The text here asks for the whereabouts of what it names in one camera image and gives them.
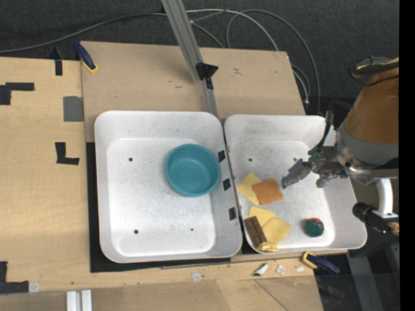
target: sink basin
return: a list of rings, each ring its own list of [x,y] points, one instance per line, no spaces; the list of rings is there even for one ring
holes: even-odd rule
[[[165,172],[183,144],[203,146],[220,166],[207,194],[178,194]],[[114,262],[230,257],[241,226],[222,124],[205,112],[107,111],[95,121],[99,236]]]
[[[334,179],[319,189],[318,175],[310,173],[286,189],[281,187],[282,177],[295,160],[308,160],[307,151],[321,140],[324,127],[324,118],[318,116],[232,115],[225,121],[235,185],[249,172],[260,180],[274,178],[280,185],[282,200],[258,205],[290,225],[289,234],[277,245],[278,253],[357,249],[366,242],[366,227],[352,213],[357,200],[350,179]],[[334,141],[335,133],[331,131],[325,145],[333,145]],[[237,199],[245,219],[255,205],[239,191]],[[308,218],[319,218],[324,223],[323,235],[311,238],[304,233],[302,222]],[[249,236],[247,239],[257,252],[264,253],[252,245]]]

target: wooden table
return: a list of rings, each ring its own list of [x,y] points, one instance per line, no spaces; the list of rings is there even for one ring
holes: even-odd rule
[[[8,282],[40,284],[40,293],[0,296],[0,309],[26,303],[59,310],[64,292],[94,289],[97,310],[114,304],[131,310],[137,296],[146,310],[168,310],[186,299],[182,310],[198,310],[197,298],[215,310],[322,310],[312,269],[296,271],[298,255],[90,273],[86,142],[93,141],[96,116],[109,109],[199,111],[204,102],[178,47],[83,45],[99,65],[95,75],[77,61],[63,61],[63,75],[56,76],[52,60],[0,58],[0,85],[35,85],[34,91],[13,91],[11,105],[0,106],[0,261],[8,261]],[[304,114],[286,53],[201,51],[206,63],[219,66],[213,83],[222,120],[234,113]],[[64,97],[83,98],[85,123],[64,121]],[[56,163],[56,142],[65,142],[66,156],[79,164]],[[264,263],[269,270],[260,279],[251,276]],[[278,265],[287,269],[283,277]],[[202,274],[201,282],[192,282],[193,271]],[[120,294],[123,302],[115,298]]]

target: white bracket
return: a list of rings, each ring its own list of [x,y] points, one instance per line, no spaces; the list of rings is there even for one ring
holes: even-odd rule
[[[66,292],[66,311],[92,311],[91,290]]]
[[[394,210],[394,191],[390,179],[382,178],[376,181],[377,192],[379,193],[379,207],[374,214],[381,218],[397,218]]]

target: yellow cheese slice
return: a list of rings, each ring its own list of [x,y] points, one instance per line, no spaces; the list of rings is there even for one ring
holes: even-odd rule
[[[268,251],[268,252],[278,252],[277,247],[275,244],[271,242],[262,242],[258,245],[258,250],[261,251]]]
[[[259,225],[263,227],[269,220],[275,218],[275,213],[260,207],[251,206],[249,209],[249,218],[256,216],[259,222]]]
[[[252,185],[261,182],[259,178],[249,172],[237,186],[237,190],[247,197],[255,205],[259,204],[257,194],[252,190]]]
[[[278,244],[288,235],[290,228],[287,222],[274,217],[262,227],[262,230],[268,242]]]

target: green ball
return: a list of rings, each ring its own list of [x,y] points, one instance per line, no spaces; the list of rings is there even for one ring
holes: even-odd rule
[[[305,221],[304,229],[310,237],[318,237],[323,235],[324,224],[320,219],[310,218]]]

